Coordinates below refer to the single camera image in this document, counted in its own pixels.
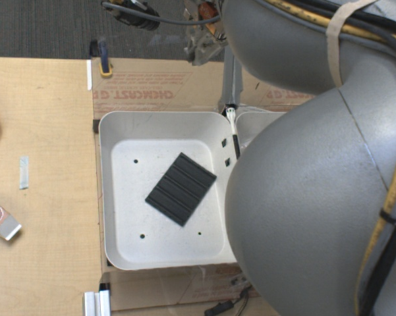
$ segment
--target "silver bracket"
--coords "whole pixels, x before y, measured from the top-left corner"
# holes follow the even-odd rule
[[[111,316],[110,291],[84,293],[84,316]]]
[[[242,90],[242,65],[227,46],[224,50],[223,92],[218,103],[219,112],[222,113],[228,105],[239,105]]]

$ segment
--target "wooden table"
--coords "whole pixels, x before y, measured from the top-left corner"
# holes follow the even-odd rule
[[[0,204],[22,224],[0,239],[0,316],[81,316],[101,277],[92,93],[86,62],[0,58]],[[29,156],[29,188],[19,158]],[[214,303],[114,315],[203,315]],[[236,310],[225,313],[234,315]],[[277,315],[253,298],[243,315]]]

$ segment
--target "dark floor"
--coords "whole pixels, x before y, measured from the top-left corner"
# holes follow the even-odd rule
[[[0,0],[0,56],[87,59],[92,39],[105,38],[112,57],[186,59],[185,28],[155,32],[117,22],[103,0]],[[183,19],[182,0],[149,0],[161,16]]]

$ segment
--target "gray cable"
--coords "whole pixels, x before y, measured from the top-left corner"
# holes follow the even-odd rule
[[[159,16],[149,15],[146,13],[135,11],[134,9],[126,8],[120,5],[115,5],[113,3],[106,3],[103,2],[102,6],[105,8],[117,9],[118,11],[131,14],[134,16],[138,16],[140,18],[146,18],[148,20],[157,21],[157,22],[164,22],[166,24],[176,24],[179,26],[197,26],[201,24],[210,24],[212,22],[219,21],[220,17],[217,15],[215,18],[209,18],[207,20],[198,20],[198,21],[180,21],[180,20],[170,20],[168,18],[162,18]]]
[[[270,3],[266,2],[265,0],[252,0],[253,2],[265,7],[267,10],[276,13],[292,22],[295,22],[297,24],[300,24],[301,26],[307,27],[311,30],[315,30],[316,32],[320,32],[320,33],[325,33],[325,28],[322,26],[318,26],[317,24],[313,24],[309,21],[305,21],[301,18],[298,18],[297,16],[294,16],[292,14],[289,14],[285,11],[282,11],[281,9],[278,9],[277,7],[274,7],[273,5],[271,5]],[[350,34],[340,34],[340,39],[343,40],[349,40],[353,43],[357,43],[360,45],[363,45],[365,47],[377,50],[377,51],[381,51],[383,53],[387,53],[388,55],[391,55],[393,57],[396,58],[396,52],[394,50],[392,50],[388,45],[382,44],[380,42],[376,42],[373,40],[369,40],[369,39],[365,39],[365,38],[360,38],[358,36],[354,36],[354,35],[350,35]]]

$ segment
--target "beige strap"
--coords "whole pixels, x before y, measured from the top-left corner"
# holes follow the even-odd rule
[[[352,3],[345,3],[338,8],[327,27],[327,50],[328,64],[333,81],[337,88],[343,85],[340,75],[340,58],[339,58],[339,34],[346,19],[358,9],[371,5],[378,0],[358,0]]]

